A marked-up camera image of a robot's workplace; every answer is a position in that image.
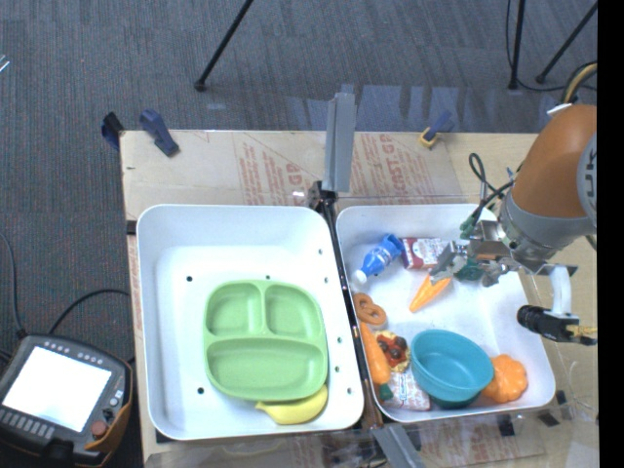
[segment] black pole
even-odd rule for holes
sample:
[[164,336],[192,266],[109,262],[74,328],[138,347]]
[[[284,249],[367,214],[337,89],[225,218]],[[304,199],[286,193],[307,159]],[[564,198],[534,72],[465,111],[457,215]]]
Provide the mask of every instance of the black pole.
[[598,10],[598,0],[596,0],[596,3],[592,6],[592,8],[589,10],[589,12],[585,15],[585,17],[582,19],[582,21],[576,26],[574,31],[572,31],[572,34],[569,35],[567,40],[565,40],[565,43],[562,45],[562,47],[559,49],[559,51],[555,54],[553,59],[548,63],[548,65],[544,68],[544,70],[535,77],[535,81],[537,83],[544,83],[544,81],[546,80],[546,75],[550,72],[550,70],[553,68],[553,66],[559,60],[559,58],[567,50],[567,48],[569,47],[569,44],[574,41],[574,38],[576,38],[576,35],[581,32],[581,29],[583,29],[583,26],[585,26],[585,24],[587,24],[587,21],[594,15],[594,13],[597,10]]
[[511,80],[508,89],[516,90],[518,88],[518,59],[520,57],[520,42],[523,37],[523,21],[525,20],[525,2],[520,0],[518,4],[518,22],[516,23],[516,40],[514,42],[514,58],[511,63]]
[[254,0],[245,0],[243,7],[238,13],[238,16],[234,19],[234,22],[232,22],[232,25],[227,30],[227,33],[225,33],[223,40],[221,40],[221,43],[219,44],[216,51],[214,52],[213,58],[211,58],[210,62],[206,66],[206,69],[202,73],[202,76],[200,76],[199,80],[195,82],[195,90],[197,92],[204,92],[206,90],[206,78],[208,78],[208,75],[211,74],[211,71],[213,70],[213,68],[216,65],[216,62],[218,61],[218,58],[221,57],[221,54],[225,50],[225,47],[227,47],[227,44],[232,38],[232,35],[236,31],[236,28],[238,28],[238,25],[241,23],[241,21],[245,17],[247,10],[249,9],[249,7],[252,5],[253,2]]

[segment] pretzel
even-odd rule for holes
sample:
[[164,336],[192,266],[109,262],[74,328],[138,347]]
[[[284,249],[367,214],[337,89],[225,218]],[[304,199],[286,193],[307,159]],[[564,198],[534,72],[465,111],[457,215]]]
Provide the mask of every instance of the pretzel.
[[380,326],[386,322],[385,310],[376,305],[366,293],[355,293],[353,303],[355,304],[355,313],[363,323]]

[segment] wooden table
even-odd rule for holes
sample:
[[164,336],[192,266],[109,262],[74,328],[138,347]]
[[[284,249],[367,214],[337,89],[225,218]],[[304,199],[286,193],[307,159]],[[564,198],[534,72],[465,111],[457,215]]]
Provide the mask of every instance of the wooden table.
[[[301,205],[305,192],[323,179],[325,133],[171,131],[180,152],[167,158],[147,132],[127,131],[120,136],[126,216],[129,230],[148,207],[156,204]],[[478,201],[480,183],[468,165],[470,153],[479,154],[488,181],[498,186],[527,155],[535,134],[440,134],[432,149],[417,142],[418,134],[356,133],[350,193],[338,200],[346,205],[411,204]],[[143,459],[146,466],[195,468],[204,466],[318,466],[323,445],[338,450],[370,437],[358,432],[330,436],[266,441],[245,446],[232,439],[228,446],[214,443],[157,442],[146,406],[137,238],[128,236],[131,267],[136,381]],[[587,326],[597,325],[597,255],[584,238],[578,239],[553,261],[578,265],[571,278],[572,309]],[[548,278],[522,276],[531,302],[550,307]],[[513,443],[498,434],[486,439],[483,425],[427,426],[431,443],[422,445],[426,466],[549,467],[599,465],[598,347],[544,340],[557,388],[565,394],[545,410],[521,414],[513,425]],[[255,456],[243,455],[254,450]]]

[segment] teal bowl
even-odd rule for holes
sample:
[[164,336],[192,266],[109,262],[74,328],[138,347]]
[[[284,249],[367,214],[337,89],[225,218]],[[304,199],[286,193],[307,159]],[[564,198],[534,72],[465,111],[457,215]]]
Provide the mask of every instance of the teal bowl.
[[469,406],[494,378],[488,354],[471,339],[447,330],[426,330],[411,341],[411,372],[443,409]]

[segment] green divided plate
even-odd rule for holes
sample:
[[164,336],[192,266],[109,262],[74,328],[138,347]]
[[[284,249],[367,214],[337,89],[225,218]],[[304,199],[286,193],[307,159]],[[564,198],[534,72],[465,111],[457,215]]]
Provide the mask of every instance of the green divided plate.
[[252,401],[314,394],[328,374],[323,314],[312,295],[275,281],[214,289],[204,314],[206,375],[221,392]]

